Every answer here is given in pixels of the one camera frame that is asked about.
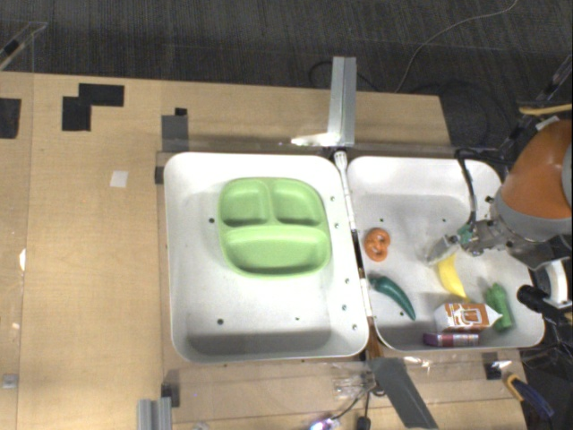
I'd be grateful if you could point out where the green divided plate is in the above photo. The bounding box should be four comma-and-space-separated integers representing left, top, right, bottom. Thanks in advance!
218, 176, 334, 279

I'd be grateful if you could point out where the green chili pepper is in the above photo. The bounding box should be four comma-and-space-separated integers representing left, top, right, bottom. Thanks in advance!
367, 275, 417, 323

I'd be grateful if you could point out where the green broccoli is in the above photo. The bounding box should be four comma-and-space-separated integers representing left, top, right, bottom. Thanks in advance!
484, 282, 516, 332

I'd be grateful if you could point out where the black cylinder on white bracket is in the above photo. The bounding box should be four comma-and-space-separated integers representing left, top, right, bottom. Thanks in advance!
516, 258, 573, 327

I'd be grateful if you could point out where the purple can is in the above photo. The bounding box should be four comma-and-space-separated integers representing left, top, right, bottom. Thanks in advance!
422, 331, 482, 348

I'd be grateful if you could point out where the yellow banana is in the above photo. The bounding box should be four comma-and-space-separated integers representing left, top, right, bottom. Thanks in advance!
436, 250, 469, 302

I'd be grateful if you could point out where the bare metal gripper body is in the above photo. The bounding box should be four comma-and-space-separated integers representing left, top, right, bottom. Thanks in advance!
458, 219, 555, 271

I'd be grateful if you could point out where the white plastic tray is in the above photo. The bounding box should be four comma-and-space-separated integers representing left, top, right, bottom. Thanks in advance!
346, 155, 547, 353
162, 151, 371, 364

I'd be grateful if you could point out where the orange and white carton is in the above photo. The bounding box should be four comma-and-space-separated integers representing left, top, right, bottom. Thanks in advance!
432, 301, 504, 333

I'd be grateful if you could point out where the orange pretzel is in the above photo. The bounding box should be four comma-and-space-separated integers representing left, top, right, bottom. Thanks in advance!
363, 227, 392, 264

